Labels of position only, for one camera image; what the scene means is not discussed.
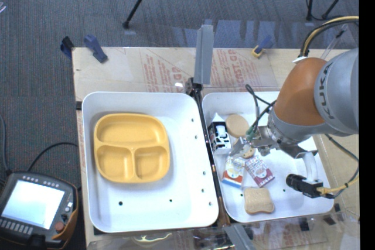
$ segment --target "table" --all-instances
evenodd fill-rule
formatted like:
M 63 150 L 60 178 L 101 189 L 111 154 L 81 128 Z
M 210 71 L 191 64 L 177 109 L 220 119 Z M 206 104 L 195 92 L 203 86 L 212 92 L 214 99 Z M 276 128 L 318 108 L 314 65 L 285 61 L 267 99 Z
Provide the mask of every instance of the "table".
M 84 155 L 83 122 L 80 105 L 84 97 L 95 91 L 133 91 L 133 92 L 181 92 L 188 78 L 193 77 L 195 48 L 163 47 L 103 47 L 108 61 L 101 64 L 93 57 L 93 52 L 85 47 L 72 50 L 74 90 L 77 101 L 77 126 L 79 133 L 79 151 L 82 181 L 82 196 L 86 244 L 88 249 L 105 249 L 105 243 L 118 243 L 118 249 L 131 235 L 94 234 L 94 228 L 87 211 L 87 179 Z M 310 50 L 310 57 L 320 57 L 324 50 Z M 332 50 L 326 60 L 346 50 Z M 286 76 L 294 66 L 299 49 L 266 49 L 257 59 L 251 55 L 251 49 L 214 49 L 211 85 L 208 91 L 245 91 L 244 85 L 251 84 L 255 91 L 278 91 Z M 323 135 L 314 137 L 332 187 L 345 183 L 356 169 L 356 162 L 333 146 Z M 359 136 L 337 138 L 339 143 L 359 155 Z M 352 185 L 335 199 L 335 208 L 331 215 L 312 216 L 309 224 L 315 225 L 314 237 L 286 236 L 285 229 L 295 227 L 294 222 L 275 220 L 258 224 L 261 234 L 253 227 L 254 245 L 267 244 L 272 247 L 287 247 L 309 244 L 309 249 L 324 249 L 324 245 L 352 243 L 359 246 L 359 184 Z M 284 226 L 284 232 L 276 232 Z M 166 237 L 153 249 L 166 249 L 166 244 L 176 249 L 195 249 L 194 230 L 178 231 L 174 237 Z M 127 249 L 142 249 L 133 239 Z

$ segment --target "button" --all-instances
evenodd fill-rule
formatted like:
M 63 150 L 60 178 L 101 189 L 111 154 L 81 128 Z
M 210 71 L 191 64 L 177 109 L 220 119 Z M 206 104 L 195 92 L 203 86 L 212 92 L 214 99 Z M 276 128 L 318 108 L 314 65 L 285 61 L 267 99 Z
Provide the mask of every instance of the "button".
M 60 232 L 62 232 L 65 228 L 65 224 L 62 223 L 61 221 L 57 222 L 55 225 L 54 225 L 54 228 L 55 230 L 57 231 L 57 233 L 59 234 Z

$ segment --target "yellow bowl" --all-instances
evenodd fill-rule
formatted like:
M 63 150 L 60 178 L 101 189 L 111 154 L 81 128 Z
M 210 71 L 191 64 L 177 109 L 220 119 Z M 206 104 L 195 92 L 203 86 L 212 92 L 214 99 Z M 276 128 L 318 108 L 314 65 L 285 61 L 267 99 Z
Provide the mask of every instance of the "yellow bowl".
M 119 183 L 146 183 L 169 170 L 169 141 L 163 123 L 150 115 L 119 113 L 99 119 L 94 156 L 100 174 Z

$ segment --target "yellow plate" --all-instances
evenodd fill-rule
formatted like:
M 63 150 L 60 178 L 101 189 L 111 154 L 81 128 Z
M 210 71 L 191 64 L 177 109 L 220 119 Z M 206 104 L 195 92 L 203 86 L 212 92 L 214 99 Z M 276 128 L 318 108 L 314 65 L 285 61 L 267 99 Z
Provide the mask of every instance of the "yellow plate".
M 169 141 L 163 123 L 150 115 L 120 113 L 99 119 L 94 132 L 100 174 L 120 183 L 159 180 L 169 170 Z

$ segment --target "blue clamp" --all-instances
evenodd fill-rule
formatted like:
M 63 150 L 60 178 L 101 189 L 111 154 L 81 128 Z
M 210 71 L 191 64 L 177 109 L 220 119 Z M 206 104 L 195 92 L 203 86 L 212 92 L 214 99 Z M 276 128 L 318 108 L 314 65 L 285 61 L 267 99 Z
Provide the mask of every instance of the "blue clamp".
M 100 63 L 102 63 L 102 62 L 104 62 L 105 60 L 108 59 L 108 57 L 103 52 L 103 49 L 101 48 L 97 38 L 94 35 L 90 35 L 90 34 L 85 35 L 83 42 L 86 45 L 86 47 L 88 47 L 88 48 L 90 48 L 94 51 L 93 56 Z
M 270 48 L 274 43 L 271 41 L 271 36 L 268 35 L 265 39 L 253 49 L 251 54 L 257 58 L 262 55 L 264 48 Z
M 74 47 L 73 43 L 69 39 L 68 36 L 66 36 L 60 44 L 60 50 L 68 57 L 71 59 L 71 50 Z

